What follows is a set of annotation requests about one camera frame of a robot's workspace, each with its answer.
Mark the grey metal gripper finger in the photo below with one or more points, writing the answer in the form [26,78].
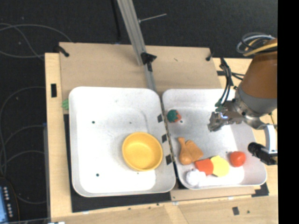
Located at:
[223,121]
[213,123]

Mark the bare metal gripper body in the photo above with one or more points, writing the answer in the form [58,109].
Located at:
[236,115]

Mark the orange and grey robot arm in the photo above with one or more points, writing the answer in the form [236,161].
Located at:
[259,78]

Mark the white plastic tray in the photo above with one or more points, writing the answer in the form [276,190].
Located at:
[205,101]
[105,136]

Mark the brown toy chicken piece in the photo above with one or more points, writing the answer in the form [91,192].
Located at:
[196,151]

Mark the red toy tomato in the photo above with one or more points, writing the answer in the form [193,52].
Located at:
[237,159]

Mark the red and green toy strawberry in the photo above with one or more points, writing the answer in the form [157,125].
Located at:
[173,116]

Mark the orange-red toy block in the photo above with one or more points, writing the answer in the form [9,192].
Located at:
[204,165]

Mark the brown toy chicken drumstick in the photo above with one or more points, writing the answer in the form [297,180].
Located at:
[184,156]

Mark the yellow round toy piece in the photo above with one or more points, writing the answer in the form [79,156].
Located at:
[220,167]

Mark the thin black and white rod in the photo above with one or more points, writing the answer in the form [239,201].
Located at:
[170,146]

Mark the white crumpled ball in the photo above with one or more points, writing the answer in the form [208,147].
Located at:
[194,177]

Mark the yellow bowl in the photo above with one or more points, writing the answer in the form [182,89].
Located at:
[142,151]

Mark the brown cardboard board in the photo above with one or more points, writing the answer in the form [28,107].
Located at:
[105,64]

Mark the black cylinder on white bracket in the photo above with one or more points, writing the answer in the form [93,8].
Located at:
[259,151]

